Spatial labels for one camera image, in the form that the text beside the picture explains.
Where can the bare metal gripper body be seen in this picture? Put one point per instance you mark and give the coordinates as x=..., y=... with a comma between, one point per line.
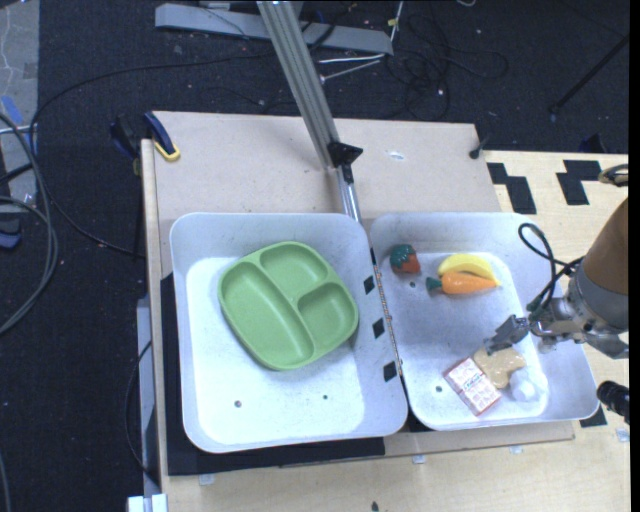
x=556, y=320

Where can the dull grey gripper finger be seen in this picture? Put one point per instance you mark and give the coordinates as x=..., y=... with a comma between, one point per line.
x=514, y=326
x=495, y=346

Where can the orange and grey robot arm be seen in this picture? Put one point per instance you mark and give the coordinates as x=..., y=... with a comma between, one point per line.
x=607, y=240

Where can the tan toy bread slice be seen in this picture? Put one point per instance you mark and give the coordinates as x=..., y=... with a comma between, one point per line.
x=500, y=367

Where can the red and white carton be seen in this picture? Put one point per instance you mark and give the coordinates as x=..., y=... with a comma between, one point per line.
x=472, y=387

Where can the white plastic tray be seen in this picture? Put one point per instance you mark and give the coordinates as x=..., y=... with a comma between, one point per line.
x=450, y=330
x=280, y=405

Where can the clear plastic bottle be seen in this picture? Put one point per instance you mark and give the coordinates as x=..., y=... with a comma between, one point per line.
x=527, y=387

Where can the orange carrot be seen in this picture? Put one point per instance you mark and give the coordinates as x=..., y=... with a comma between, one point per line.
x=465, y=283

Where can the yellow banana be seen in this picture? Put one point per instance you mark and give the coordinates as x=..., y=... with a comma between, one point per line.
x=467, y=263

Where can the thin black and white rod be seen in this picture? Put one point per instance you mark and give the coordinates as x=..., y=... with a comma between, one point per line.
x=386, y=315

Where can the red toy strawberry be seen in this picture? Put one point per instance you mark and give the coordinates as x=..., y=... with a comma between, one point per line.
x=406, y=261

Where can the green divided plate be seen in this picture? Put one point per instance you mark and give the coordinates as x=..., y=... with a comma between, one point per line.
x=270, y=310

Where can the pale brown flat board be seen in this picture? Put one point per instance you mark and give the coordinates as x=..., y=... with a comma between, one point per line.
x=240, y=175

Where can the black cylinder on white bracket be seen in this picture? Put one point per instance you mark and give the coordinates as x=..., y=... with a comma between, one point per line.
x=613, y=398

